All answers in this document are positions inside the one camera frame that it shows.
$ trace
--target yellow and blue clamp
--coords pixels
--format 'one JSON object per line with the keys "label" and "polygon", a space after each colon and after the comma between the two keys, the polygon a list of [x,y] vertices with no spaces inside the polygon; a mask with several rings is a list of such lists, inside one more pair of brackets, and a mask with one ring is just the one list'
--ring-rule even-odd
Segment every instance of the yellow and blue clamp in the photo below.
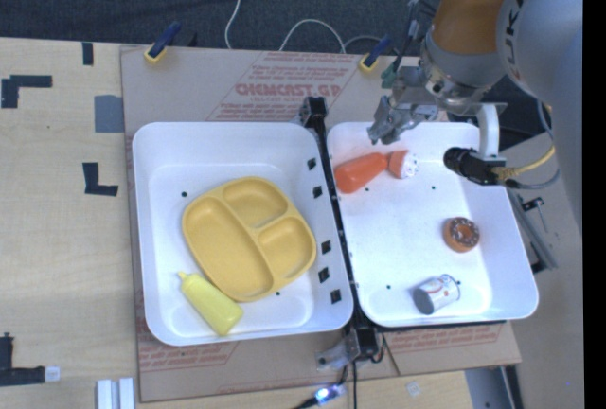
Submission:
{"label": "yellow and blue clamp", "polygon": [[358,63],[360,69],[365,72],[372,71],[377,65],[377,59],[379,56],[389,47],[391,46],[391,39],[388,35],[385,35],[374,48],[365,54]]}
{"label": "yellow and blue clamp", "polygon": [[179,22],[173,22],[167,29],[162,32],[162,35],[144,52],[145,59],[148,62],[156,63],[160,61],[167,53],[167,46],[172,43],[174,37],[181,30],[181,24]]}

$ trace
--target silver can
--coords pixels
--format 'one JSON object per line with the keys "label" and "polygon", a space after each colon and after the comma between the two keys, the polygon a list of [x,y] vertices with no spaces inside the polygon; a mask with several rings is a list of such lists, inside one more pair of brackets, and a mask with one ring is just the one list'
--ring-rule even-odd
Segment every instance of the silver can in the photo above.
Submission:
{"label": "silver can", "polygon": [[413,291],[413,300],[423,314],[432,314],[461,297],[459,283],[450,275],[433,277]]}

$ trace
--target yellow plate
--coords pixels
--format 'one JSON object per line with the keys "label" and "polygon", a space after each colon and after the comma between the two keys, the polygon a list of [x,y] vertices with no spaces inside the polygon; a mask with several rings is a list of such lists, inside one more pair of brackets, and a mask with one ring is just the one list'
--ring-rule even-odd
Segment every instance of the yellow plate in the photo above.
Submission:
{"label": "yellow plate", "polygon": [[293,282],[315,261],[315,238],[272,182],[244,177],[201,195],[184,212],[189,250],[210,281],[236,301]]}

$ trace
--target cardboard box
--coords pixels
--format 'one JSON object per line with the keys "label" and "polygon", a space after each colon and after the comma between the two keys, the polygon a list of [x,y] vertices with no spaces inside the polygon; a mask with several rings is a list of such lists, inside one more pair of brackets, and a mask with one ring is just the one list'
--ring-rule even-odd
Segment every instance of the cardboard box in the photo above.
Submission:
{"label": "cardboard box", "polygon": [[[318,369],[316,352],[341,330],[193,347],[170,347],[150,333],[143,312],[132,141],[154,121],[298,121],[305,97],[322,96],[326,125],[370,121],[387,58],[370,73],[360,56],[171,47],[156,64],[145,46],[123,46],[121,75],[136,293],[140,399],[144,402],[334,383],[340,370]],[[380,364],[361,379],[510,365],[520,353],[509,322],[388,332]]]}

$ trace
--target yellow bottle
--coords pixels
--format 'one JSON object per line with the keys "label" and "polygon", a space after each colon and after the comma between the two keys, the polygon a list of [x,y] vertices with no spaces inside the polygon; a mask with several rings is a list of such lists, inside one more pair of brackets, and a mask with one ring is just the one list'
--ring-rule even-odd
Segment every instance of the yellow bottle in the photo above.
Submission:
{"label": "yellow bottle", "polygon": [[181,292],[219,335],[226,335],[244,311],[241,306],[200,275],[179,272]]}

